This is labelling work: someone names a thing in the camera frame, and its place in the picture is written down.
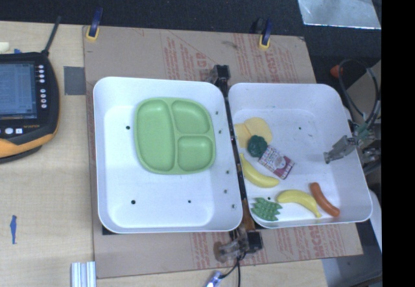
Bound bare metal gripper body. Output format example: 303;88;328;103
355;138;383;166

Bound white plastic tray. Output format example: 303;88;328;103
93;76;244;235
228;82;374;229

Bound orange sausage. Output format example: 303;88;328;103
309;181;341;218

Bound red and white carton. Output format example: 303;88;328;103
257;145;296;180

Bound yellow banana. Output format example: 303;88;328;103
276;189;322;219
239;153;280;189

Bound yellow round slice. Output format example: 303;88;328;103
244;117;273;143
233;122;252;149

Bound green broccoli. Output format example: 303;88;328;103
247;135;269;158

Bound green pea pods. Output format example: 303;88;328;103
250;197;283;222

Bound thin black and white rod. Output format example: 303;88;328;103
221;83;252;231

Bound green divided plate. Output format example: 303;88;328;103
134;97;217;176

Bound brown cardboard board red print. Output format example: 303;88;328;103
82;25;364;279

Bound black block with thin wires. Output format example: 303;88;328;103
246;230;264;253
207;64;232;86

